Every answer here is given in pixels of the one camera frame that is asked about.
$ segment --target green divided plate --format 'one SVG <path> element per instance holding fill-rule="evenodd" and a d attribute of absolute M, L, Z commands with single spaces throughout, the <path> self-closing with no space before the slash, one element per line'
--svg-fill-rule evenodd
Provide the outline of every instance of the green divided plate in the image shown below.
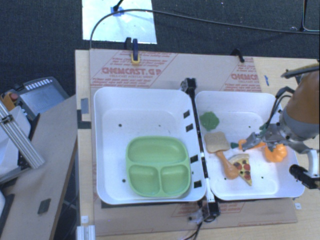
<path fill-rule="evenodd" d="M 185 145 L 166 136 L 133 139 L 126 148 L 126 174 L 131 188 L 143 197 L 175 197 L 191 182 Z"/>

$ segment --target pizza slice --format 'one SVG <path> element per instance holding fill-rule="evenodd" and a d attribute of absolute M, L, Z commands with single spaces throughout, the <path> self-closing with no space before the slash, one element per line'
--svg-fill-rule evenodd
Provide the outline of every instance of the pizza slice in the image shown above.
<path fill-rule="evenodd" d="M 239 175 L 249 186 L 252 186 L 251 167 L 249 164 L 249 154 L 237 154 L 229 159 L 229 162 L 234 165 Z"/>

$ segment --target green plate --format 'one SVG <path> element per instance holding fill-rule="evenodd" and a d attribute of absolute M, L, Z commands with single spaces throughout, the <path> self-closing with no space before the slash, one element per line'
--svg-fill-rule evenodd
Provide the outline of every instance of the green plate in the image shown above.
<path fill-rule="evenodd" d="M 176 138 L 137 137 L 127 146 L 125 159 L 129 184 L 141 196 L 180 196 L 190 186 L 188 151 Z"/>

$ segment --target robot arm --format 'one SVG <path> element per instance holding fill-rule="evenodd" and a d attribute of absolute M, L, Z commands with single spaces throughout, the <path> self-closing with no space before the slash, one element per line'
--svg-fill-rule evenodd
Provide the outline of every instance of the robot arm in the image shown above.
<path fill-rule="evenodd" d="M 290 173 L 298 180 L 301 180 L 308 188 L 319 188 L 318 162 L 312 162 L 311 159 L 317 159 L 319 150 L 314 150 L 304 144 L 305 140 L 312 139 L 319 134 L 319 64 L 311 67 L 298 68 L 283 74 L 283 77 L 289 78 L 303 74 L 296 90 L 285 87 L 279 90 L 270 118 L 261 126 L 260 132 L 253 132 L 242 145 L 243 151 L 253 148 L 260 142 L 265 142 L 272 152 L 277 144 L 284 144 L 291 147 L 300 154 L 307 154 L 309 158 L 309 171 L 300 167 L 293 166 Z M 277 111 L 280 101 L 288 97 L 283 95 L 285 92 L 292 93 L 283 110 Z M 273 115 L 280 113 L 279 121 L 270 123 Z M 305 176 L 313 178 L 313 183 L 307 183 Z"/>

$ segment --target black floor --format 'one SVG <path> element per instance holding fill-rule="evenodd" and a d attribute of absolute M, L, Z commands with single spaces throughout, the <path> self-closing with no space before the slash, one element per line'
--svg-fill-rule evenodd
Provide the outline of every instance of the black floor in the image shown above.
<path fill-rule="evenodd" d="M 154 10 L 290 33 L 269 32 L 154 15 L 157 44 L 141 50 L 319 59 L 319 35 L 299 33 L 304 0 L 151 0 Z M 305 26 L 318 30 L 320 0 L 308 0 Z M 123 49 L 123 43 L 94 42 L 95 48 Z M 75 50 L 82 39 L 82 0 L 0 0 L 0 93 L 15 83 L 55 77 L 75 94 Z M 55 239 L 73 239 L 77 203 L 75 171 Z"/>

